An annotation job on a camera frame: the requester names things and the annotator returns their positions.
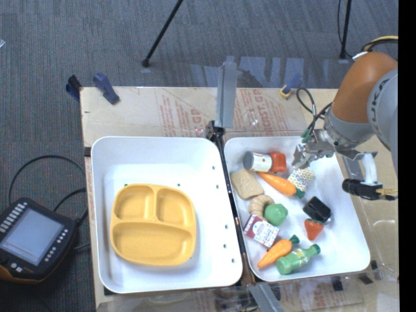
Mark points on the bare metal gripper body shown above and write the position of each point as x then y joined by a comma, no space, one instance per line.
321,145

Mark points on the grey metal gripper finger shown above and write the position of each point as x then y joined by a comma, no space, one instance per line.
297,156
308,160

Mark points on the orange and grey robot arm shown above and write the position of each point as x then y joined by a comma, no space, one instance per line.
357,86

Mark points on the white patterned carton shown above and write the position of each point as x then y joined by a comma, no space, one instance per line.
301,178

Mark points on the orange carrot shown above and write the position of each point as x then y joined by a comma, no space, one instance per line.
278,183
276,252

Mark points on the white can with grey lid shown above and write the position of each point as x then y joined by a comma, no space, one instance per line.
260,162

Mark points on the black box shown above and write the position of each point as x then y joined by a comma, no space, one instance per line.
317,208

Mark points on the tan bread slice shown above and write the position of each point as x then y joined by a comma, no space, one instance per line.
246,184

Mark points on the green apple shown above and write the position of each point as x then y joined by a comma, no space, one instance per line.
276,214

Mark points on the tan croissant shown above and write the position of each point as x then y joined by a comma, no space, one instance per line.
256,204

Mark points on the red strawberry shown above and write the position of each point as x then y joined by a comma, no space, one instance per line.
313,228

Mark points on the white plastic tray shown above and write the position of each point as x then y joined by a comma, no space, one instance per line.
162,154
338,232

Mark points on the red and white carton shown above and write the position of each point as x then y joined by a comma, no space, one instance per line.
261,231

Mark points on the green bottle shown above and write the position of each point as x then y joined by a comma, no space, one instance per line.
295,259

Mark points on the yellow divided plate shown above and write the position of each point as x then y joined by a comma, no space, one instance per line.
152,236

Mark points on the brown cardboard board red print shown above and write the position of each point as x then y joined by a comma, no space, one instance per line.
136,115

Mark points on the black cylinder on white bracket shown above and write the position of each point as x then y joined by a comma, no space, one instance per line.
360,187

